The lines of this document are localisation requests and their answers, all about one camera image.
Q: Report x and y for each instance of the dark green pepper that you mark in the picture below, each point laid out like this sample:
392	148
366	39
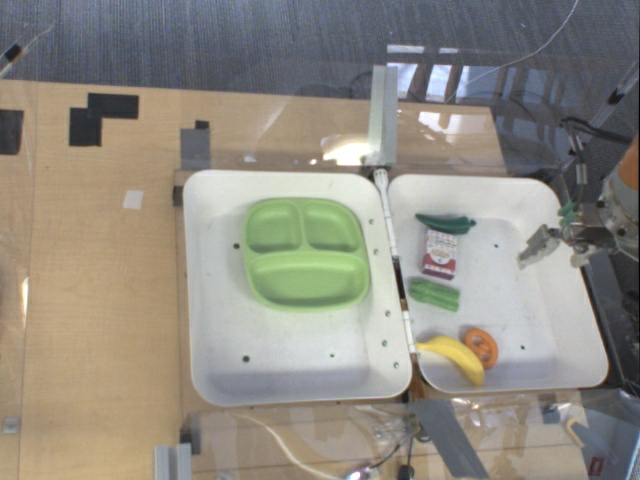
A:
445	223

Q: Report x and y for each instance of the green bean pods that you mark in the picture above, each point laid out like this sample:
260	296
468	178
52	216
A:
434	294

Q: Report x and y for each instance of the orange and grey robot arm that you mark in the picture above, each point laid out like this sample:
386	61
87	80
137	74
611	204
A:
629	178

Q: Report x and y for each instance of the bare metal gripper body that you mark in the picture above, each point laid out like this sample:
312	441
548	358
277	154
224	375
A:
595	233

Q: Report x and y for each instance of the white plastic tray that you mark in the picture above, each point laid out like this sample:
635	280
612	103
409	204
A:
530	318
300	348

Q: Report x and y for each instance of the thin black and white rod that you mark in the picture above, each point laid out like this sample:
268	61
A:
391	233

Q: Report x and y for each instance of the yellow banana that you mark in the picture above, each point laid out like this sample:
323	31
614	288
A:
460	355

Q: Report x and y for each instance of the white and red carton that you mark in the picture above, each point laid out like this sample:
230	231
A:
440	255

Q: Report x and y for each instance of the green divided plate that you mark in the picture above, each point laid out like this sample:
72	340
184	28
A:
305	278

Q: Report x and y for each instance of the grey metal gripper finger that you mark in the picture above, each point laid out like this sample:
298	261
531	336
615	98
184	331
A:
537	248
581	259

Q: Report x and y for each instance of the orange pretzel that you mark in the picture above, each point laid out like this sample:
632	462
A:
487	355

